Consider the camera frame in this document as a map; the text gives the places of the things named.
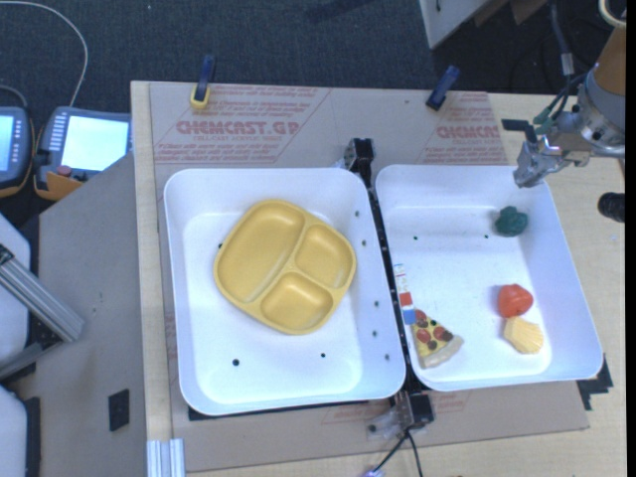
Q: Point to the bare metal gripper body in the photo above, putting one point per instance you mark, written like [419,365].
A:
[576,141]

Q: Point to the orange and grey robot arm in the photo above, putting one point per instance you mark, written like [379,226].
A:
[610,75]

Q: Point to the yellow divided plate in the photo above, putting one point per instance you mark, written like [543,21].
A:
[258,256]

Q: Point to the white carton red blue print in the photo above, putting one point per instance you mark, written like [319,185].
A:
[405,296]

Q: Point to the green broccoli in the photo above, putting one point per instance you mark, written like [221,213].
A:
[511,222]

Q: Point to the red tomato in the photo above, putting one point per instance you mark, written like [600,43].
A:
[515,300]

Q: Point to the thin black and white rod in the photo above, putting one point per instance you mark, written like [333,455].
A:
[383,236]

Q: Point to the white plastic tray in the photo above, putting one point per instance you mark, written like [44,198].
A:
[278,365]
[462,276]

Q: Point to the yellow shell-shaped toy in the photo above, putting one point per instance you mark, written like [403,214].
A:
[524,337]

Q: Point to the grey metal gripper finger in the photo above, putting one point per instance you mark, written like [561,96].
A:
[548,164]
[525,167]

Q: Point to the pizza slice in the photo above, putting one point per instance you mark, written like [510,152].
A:
[430,342]

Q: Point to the brown cardboard board red print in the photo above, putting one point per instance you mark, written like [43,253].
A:
[278,117]

